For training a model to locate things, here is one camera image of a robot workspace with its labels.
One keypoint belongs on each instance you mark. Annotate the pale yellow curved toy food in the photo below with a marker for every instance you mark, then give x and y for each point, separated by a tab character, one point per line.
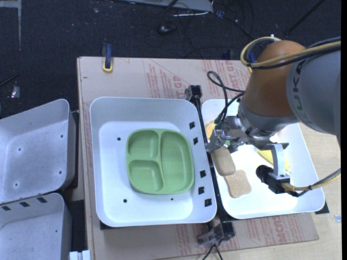
209	129

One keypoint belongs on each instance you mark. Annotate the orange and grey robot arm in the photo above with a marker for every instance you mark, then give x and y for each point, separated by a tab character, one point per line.
271	80

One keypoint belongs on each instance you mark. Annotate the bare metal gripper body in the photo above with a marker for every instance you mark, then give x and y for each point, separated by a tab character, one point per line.
238	131

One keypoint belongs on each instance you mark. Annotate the tan bread loaf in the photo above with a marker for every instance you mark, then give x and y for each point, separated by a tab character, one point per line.
224	162

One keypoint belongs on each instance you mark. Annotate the green divided plate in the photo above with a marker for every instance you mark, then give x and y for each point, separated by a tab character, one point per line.
160	161

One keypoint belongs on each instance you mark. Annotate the brown cardboard board red print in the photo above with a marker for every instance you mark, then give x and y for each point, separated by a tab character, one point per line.
151	74

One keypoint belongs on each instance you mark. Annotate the yellow banana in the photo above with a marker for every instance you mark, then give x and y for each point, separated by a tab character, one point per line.
267	155

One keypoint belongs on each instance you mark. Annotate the white plastic tray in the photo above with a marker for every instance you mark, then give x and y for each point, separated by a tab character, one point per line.
265	202
114	172

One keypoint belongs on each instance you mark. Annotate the black cylinder on white bracket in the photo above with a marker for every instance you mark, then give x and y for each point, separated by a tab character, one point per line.
279	183

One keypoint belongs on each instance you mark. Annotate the tan toast slice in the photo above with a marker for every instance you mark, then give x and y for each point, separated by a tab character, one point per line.
238	184

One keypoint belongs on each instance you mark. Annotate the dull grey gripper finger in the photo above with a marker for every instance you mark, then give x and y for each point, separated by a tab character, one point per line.
217	136
211	146

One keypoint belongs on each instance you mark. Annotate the thin black rod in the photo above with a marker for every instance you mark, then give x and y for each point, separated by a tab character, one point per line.
218	199

